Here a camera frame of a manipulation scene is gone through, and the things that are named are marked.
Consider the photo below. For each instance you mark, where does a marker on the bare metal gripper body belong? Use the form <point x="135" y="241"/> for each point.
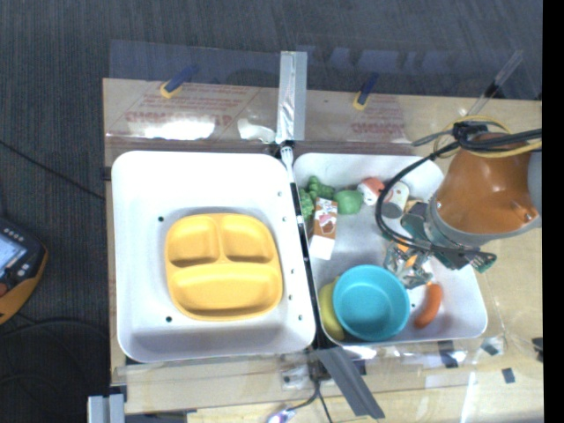
<point x="418" y="225"/>

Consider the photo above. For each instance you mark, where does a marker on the yellow divided plate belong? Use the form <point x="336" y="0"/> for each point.
<point x="224" y="280"/>

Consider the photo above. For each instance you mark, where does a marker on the orange sausage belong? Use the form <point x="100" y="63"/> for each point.
<point x="429" y="306"/>

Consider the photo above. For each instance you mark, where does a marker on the yellow banana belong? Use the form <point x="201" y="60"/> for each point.
<point x="328" y="313"/>

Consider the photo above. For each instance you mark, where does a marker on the small white can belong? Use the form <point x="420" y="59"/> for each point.
<point x="396" y="198"/>

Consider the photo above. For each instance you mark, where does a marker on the brown cardboard board, red print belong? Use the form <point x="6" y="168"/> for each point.
<point x="132" y="113"/>

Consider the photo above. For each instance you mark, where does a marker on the green round toy vegetable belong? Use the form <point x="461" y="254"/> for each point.
<point x="349" y="202"/>

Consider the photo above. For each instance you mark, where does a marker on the brown and white carton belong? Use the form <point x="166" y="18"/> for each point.
<point x="324" y="232"/>

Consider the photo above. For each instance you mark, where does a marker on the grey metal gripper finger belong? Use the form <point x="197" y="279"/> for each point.
<point x="395" y="260"/>
<point x="420" y="273"/>

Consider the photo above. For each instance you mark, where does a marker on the white and orange toy food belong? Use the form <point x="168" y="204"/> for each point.
<point x="370" y="190"/>

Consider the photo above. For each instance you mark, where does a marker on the white plastic tray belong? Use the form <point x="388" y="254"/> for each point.
<point x="365" y="240"/>
<point x="141" y="254"/>

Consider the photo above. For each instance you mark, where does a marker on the blue bowl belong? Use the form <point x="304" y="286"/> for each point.
<point x="370" y="306"/>

